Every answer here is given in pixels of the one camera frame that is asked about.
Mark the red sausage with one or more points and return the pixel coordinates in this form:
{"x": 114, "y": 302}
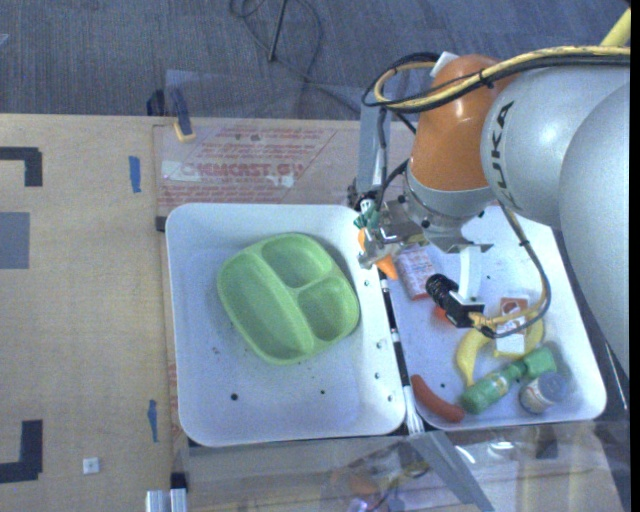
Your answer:
{"x": 435, "y": 400}

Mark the small red object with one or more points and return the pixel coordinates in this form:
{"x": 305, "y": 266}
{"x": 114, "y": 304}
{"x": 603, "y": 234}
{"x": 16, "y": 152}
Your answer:
{"x": 441, "y": 315}

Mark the black cylinder on white bracket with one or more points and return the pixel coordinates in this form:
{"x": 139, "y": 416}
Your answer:
{"x": 462, "y": 307}

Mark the orange carrot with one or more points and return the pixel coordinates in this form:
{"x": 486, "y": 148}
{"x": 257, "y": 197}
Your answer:
{"x": 388, "y": 267}

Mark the small can with blue lid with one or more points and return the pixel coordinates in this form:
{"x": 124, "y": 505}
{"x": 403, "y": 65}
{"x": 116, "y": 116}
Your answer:
{"x": 542, "y": 392}

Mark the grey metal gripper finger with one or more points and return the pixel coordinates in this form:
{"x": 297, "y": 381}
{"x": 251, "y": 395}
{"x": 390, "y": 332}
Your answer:
{"x": 369, "y": 257}
{"x": 374, "y": 235}

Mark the orange and white packet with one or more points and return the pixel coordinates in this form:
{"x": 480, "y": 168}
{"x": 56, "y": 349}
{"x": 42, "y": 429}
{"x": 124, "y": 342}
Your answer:
{"x": 414, "y": 272}

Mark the brown cardboard board red print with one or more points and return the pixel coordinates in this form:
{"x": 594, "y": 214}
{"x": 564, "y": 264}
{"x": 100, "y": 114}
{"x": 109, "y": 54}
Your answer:
{"x": 240, "y": 170}

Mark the orange and white carton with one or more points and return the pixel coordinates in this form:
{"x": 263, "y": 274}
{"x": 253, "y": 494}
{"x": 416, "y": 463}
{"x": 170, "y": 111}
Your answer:
{"x": 511, "y": 342}

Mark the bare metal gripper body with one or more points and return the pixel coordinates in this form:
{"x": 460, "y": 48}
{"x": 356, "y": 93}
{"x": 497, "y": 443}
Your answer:
{"x": 400, "y": 227}

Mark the green divided plate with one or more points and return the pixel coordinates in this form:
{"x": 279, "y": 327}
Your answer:
{"x": 280, "y": 305}

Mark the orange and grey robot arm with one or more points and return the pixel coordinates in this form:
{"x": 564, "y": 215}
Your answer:
{"x": 540, "y": 145}

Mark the green bottle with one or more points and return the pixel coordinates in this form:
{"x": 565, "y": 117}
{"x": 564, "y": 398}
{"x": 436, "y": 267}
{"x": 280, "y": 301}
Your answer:
{"x": 487, "y": 392}

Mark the yellow banana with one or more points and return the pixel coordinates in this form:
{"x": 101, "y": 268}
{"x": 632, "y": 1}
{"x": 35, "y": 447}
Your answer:
{"x": 469, "y": 355}

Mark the white plastic tray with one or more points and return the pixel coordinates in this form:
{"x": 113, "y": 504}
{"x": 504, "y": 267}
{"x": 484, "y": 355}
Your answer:
{"x": 280, "y": 400}
{"x": 565, "y": 390}

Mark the thin black and white rod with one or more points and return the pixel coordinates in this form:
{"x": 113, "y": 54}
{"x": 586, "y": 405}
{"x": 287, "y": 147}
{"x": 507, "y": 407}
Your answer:
{"x": 400, "y": 357}

